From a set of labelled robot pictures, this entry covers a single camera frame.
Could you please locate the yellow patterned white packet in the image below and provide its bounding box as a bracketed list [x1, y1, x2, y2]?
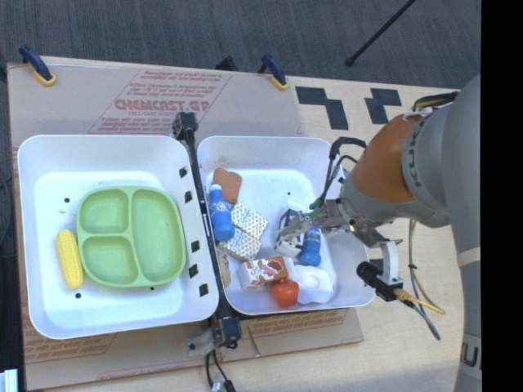
[216, 229, 264, 262]
[230, 202, 270, 240]

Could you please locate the black cylinder on white bracket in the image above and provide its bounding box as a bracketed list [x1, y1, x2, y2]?
[356, 238, 405, 302]

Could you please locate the white plastic tray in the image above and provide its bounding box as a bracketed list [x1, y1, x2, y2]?
[196, 135, 377, 317]
[16, 134, 221, 341]

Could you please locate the red tomato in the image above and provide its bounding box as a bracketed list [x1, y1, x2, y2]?
[270, 278, 301, 310]

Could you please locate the brown cardboard board red print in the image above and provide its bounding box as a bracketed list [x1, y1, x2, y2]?
[6, 55, 365, 391]

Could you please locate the black and white milk carton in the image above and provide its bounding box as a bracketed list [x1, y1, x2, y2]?
[274, 207, 306, 259]

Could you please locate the tan biscuit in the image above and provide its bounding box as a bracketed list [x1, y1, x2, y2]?
[216, 250, 232, 289]

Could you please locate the green divided plate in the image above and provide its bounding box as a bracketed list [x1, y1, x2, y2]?
[76, 185, 188, 289]

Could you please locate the yellow corn cob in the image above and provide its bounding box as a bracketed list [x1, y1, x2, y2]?
[55, 229, 85, 291]

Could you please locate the blue bottle white cap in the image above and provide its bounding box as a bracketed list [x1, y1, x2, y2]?
[299, 225, 323, 268]
[208, 184, 237, 243]

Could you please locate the white carton brown orange print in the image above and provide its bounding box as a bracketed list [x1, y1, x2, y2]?
[236, 256, 297, 292]

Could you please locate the brown bread slice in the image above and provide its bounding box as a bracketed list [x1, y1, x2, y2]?
[212, 167, 244, 205]

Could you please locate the black block with thin wires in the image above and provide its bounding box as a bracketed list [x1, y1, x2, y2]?
[171, 111, 200, 139]
[208, 314, 243, 350]

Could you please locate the thin black and white rod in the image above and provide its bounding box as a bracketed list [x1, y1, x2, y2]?
[184, 131, 232, 322]

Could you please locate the white plastic jug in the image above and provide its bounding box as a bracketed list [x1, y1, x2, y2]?
[293, 264, 334, 305]

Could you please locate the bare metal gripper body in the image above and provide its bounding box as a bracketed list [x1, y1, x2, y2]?
[313, 198, 357, 234]

